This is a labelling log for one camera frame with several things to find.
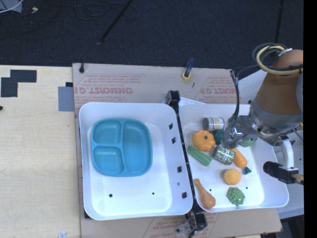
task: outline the cardboard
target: cardboard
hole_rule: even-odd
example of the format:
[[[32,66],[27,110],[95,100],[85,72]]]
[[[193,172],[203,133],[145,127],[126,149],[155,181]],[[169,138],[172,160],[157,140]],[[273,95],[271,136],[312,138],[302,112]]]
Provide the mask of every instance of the cardboard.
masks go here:
[[[235,87],[226,69],[192,68],[189,80],[182,79],[184,68],[137,65],[73,64],[76,144],[83,238],[181,238],[176,227],[185,216],[130,218],[96,221],[85,218],[83,207],[81,146],[78,112],[87,102],[162,103],[168,91],[203,103],[236,103]],[[195,234],[198,238],[225,238],[281,231],[275,208],[205,213],[208,226]]]

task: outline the black fabric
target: black fabric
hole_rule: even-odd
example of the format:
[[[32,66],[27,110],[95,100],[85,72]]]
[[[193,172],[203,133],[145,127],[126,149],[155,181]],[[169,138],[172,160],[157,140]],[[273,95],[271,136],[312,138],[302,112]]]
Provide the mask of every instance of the black fabric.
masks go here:
[[[133,0],[97,45],[128,1],[24,0],[0,13],[0,64],[250,66],[256,46],[275,42],[280,12],[278,42],[303,50],[304,0]]]

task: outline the cucumber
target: cucumber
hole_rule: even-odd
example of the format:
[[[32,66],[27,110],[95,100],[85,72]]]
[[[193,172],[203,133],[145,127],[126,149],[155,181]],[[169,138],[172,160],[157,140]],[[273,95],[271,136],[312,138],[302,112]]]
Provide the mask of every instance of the cucumber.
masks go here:
[[[205,166],[208,166],[210,161],[212,160],[212,157],[203,153],[192,145],[187,146],[187,153],[203,163]]]

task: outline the blue plate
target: blue plate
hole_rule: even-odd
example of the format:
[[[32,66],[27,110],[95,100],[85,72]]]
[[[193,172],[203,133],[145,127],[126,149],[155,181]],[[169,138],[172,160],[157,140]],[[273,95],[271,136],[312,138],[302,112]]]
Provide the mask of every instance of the blue plate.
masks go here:
[[[104,175],[143,175],[153,158],[149,129],[135,119],[103,119],[93,127],[91,152],[96,169]]]

